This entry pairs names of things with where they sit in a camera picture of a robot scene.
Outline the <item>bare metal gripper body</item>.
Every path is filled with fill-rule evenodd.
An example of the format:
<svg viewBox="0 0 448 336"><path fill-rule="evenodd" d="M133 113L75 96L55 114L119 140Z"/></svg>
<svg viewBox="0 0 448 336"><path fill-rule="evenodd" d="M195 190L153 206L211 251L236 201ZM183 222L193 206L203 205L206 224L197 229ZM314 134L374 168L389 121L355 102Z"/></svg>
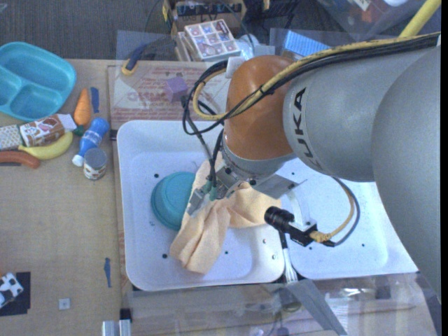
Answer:
<svg viewBox="0 0 448 336"><path fill-rule="evenodd" d="M212 200L229 198L242 183L249 183L251 186L257 183L260 175L255 172L246 171L236 166L221 165L210 169Z"/></svg>

